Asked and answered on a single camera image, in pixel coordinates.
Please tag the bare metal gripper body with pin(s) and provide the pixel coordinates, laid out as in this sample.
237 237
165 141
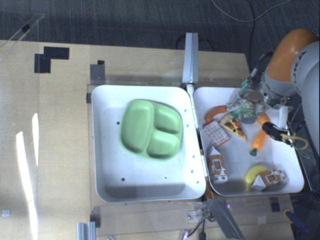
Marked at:
254 95

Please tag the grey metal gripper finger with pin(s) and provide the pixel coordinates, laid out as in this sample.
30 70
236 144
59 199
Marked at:
260 109
235 105

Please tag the green and white can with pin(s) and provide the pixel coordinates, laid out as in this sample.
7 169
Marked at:
248 116

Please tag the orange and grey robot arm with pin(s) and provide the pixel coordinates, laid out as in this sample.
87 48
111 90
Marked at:
292 56

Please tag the pizza slice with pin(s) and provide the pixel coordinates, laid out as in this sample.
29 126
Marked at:
233 126

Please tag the orange sausage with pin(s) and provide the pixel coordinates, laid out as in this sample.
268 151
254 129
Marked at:
213 112

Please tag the orange carrot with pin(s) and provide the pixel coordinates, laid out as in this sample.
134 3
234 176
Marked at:
260 139

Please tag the orange and white packet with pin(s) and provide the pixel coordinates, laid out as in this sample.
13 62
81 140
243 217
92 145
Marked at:
216 134

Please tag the white plastic tray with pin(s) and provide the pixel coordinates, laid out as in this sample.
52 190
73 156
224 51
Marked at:
237 156
112 164

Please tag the orange and white carton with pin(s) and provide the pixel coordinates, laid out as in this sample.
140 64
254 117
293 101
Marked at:
217 166
268 179

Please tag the yellow banana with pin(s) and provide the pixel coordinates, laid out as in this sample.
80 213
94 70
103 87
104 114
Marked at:
251 175

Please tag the pale wood board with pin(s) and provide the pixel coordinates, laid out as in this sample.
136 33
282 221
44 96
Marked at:
150 64

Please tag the green divided plate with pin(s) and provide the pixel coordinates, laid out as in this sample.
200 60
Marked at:
140 126

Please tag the black cylinder on white bracket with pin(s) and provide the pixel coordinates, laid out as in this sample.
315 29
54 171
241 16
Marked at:
273 130

